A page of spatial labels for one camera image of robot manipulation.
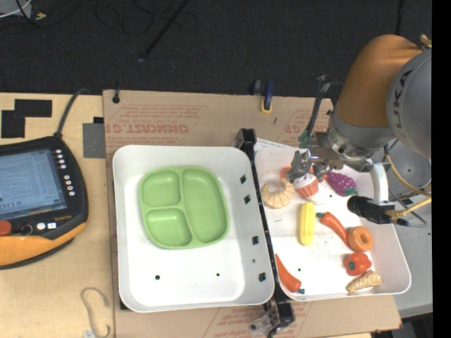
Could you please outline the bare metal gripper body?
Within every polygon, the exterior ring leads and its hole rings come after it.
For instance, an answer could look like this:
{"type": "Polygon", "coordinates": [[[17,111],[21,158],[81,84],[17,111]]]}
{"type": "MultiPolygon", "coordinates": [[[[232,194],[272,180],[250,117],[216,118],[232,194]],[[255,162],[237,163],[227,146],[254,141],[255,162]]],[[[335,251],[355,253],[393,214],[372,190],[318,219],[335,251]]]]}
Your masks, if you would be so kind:
{"type": "Polygon", "coordinates": [[[311,159],[330,168],[342,169],[345,165],[357,172],[370,172],[373,168],[373,151],[361,149],[345,139],[339,132],[315,132],[309,141],[311,159]]]}

